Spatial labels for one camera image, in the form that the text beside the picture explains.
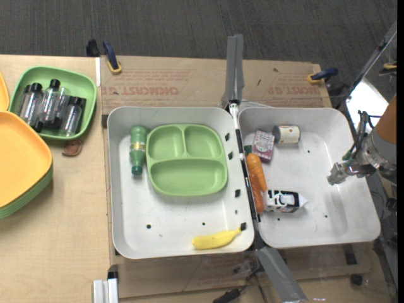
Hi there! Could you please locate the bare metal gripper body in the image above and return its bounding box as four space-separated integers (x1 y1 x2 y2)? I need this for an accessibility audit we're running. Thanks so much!
343 143 398 178

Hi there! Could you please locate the white plastic tray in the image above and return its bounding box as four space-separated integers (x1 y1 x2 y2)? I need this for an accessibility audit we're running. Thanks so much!
106 106 255 260
238 107 382 249

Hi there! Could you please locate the black and white milk carton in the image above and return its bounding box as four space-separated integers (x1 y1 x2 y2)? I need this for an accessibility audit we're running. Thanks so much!
262 189 309 215

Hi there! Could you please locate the white can with orange dots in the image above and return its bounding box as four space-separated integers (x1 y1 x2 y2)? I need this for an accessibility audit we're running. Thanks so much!
271 124 302 145

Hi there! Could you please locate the pink and white carton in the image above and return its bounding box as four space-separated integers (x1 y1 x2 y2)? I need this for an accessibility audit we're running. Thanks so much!
251 129 276 163

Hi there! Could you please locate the orange carrot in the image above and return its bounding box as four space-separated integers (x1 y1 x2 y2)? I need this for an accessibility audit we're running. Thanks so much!
243 144 268 193

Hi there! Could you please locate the orange sausage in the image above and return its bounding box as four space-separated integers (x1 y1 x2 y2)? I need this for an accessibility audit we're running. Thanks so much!
250 173 265 215

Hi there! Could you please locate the thin black and white rod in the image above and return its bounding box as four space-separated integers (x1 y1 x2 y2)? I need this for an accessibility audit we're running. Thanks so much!
229 102 262 224

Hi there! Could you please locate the yellow banana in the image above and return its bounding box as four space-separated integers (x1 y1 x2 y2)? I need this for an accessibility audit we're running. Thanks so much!
191 227 243 251

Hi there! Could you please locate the green divided plate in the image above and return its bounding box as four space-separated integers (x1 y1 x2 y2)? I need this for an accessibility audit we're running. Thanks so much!
145 123 229 198

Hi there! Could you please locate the brown cardboard board red print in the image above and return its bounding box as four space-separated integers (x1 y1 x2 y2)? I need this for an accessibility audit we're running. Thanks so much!
100 54 372 299

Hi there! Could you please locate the green plastic bottle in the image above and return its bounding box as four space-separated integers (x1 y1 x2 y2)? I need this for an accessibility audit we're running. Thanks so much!
129 125 148 175

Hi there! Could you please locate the clear plastic bottle black cap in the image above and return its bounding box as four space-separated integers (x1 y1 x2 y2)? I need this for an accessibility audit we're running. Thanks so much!
40 78 62 124
58 96 84 138
18 82 44 127
55 86 72 126

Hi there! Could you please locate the yellow plate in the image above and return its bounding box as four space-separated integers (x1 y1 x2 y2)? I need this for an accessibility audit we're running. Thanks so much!
0 71 11 112
0 110 54 209

